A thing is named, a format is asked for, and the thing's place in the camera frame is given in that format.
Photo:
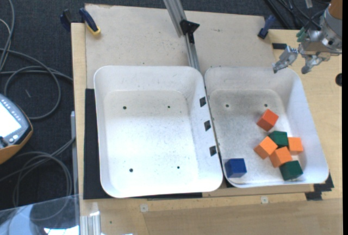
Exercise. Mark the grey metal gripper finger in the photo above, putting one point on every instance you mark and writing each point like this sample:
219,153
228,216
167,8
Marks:
285,61
312,63

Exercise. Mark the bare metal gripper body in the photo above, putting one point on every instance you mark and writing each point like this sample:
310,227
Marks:
316,43

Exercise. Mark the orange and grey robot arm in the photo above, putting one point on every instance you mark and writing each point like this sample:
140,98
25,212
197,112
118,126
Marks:
335,15

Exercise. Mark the orange cube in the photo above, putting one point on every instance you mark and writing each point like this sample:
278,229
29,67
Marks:
265,148
281,157
267,119
295,144

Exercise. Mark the green cube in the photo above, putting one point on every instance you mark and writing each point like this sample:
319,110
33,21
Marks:
291,170
280,137

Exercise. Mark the white plastic tray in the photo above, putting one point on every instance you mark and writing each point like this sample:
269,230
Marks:
239,130
152,136

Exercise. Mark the blue cube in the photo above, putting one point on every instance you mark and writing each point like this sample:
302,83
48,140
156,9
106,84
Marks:
235,168

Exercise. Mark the pale flat board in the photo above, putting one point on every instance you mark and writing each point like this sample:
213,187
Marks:
136,43

